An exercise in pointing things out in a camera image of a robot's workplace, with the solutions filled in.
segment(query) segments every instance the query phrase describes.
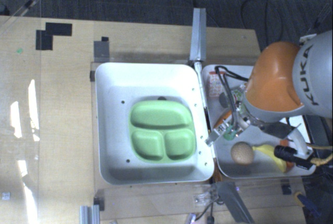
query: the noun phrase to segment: brown round object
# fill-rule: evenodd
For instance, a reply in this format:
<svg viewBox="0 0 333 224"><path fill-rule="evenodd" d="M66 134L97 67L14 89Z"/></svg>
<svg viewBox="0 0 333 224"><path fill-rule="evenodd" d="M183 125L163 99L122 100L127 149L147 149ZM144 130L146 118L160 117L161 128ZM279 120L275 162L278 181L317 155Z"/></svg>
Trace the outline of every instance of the brown round object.
<svg viewBox="0 0 333 224"><path fill-rule="evenodd" d="M239 165L249 165L254 159L252 147L245 142L235 143L230 153L233 161Z"/></svg>

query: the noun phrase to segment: banana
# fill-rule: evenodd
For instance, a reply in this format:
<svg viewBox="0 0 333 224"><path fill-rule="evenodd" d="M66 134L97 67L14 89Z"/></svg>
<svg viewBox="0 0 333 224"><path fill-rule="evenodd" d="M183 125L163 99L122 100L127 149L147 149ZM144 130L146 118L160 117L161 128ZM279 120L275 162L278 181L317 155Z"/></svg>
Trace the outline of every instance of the banana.
<svg viewBox="0 0 333 224"><path fill-rule="evenodd" d="M264 153L265 155L268 155L272 160L274 160L275 164L278 166L278 168L282 171L282 172L286 172L287 170L287 163L280 159L277 158L274 155L274 147L269 145L269 144L263 144L260 146L252 146L252 149L255 151L260 151L262 153Z"/></svg>

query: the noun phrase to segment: wooden table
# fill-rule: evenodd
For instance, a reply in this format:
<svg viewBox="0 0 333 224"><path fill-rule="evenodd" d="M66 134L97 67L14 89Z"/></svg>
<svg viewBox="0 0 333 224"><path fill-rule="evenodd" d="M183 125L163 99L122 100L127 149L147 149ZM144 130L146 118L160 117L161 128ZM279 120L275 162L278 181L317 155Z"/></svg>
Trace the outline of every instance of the wooden table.
<svg viewBox="0 0 333 224"><path fill-rule="evenodd" d="M0 22L4 20L5 17L0 17ZM36 30L45 30L46 22L71 23L72 36L53 36L52 51L37 51ZM0 201L3 223L29 223L27 197L16 164L17 158L24 158L27 153L37 153L36 162L29 165L29 170L31 175L37 175L31 176L36 182L31 186L35 186L33 192L38 194L35 199L39 223L78 223L80 206L92 205L95 190L89 73L94 61L94 41L100 41L102 36L109 38L111 60L186 60L191 27L26 17L0 37L0 64L6 64L0 80L7 84L0 85L0 90L10 94L0 104L0 116L7 117L8 105L14 102L11 99L20 101L20 113L28 115L28 87L32 79L40 116L37 134L40 141L33 143L26 139L32 136L31 129L22 129L25 139L13 141L8 123L0 122L3 126L0 126L0 189L11 193L10 200ZM260 51L252 30L207 28L207 53L207 64L252 65ZM24 118L24 121L22 126L27 127L30 119ZM26 154L13 156L12 152L5 151L11 147L24 147ZM245 184L248 187L244 188L242 197L250 205L248 208L256 223L305 223L301 207L292 195L282 195L279 184L251 184ZM293 191L302 188L297 179L291 186ZM225 207L216 206L214 210L216 224L234 223ZM118 224L176 224L184 223L185 218L186 214L180 214L117 221Z"/></svg>

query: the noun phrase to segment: green divided tray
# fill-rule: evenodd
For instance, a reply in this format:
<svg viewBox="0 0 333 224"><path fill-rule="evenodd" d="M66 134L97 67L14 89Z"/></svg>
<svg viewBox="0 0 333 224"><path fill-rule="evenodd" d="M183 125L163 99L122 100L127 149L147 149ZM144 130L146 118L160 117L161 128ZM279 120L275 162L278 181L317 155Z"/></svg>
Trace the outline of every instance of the green divided tray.
<svg viewBox="0 0 333 224"><path fill-rule="evenodd" d="M142 101L130 112L132 150L152 163L183 161L196 150L191 112L173 101Z"/></svg>

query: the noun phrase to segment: green plate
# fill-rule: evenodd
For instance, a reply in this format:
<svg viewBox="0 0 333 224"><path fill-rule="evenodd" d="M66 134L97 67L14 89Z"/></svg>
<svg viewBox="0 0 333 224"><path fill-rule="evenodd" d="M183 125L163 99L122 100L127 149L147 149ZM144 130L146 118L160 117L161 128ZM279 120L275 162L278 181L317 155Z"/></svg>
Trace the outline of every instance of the green plate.
<svg viewBox="0 0 333 224"><path fill-rule="evenodd" d="M183 161L196 150L191 112L173 101L142 101L130 112L131 146L138 158L152 163Z"/></svg>

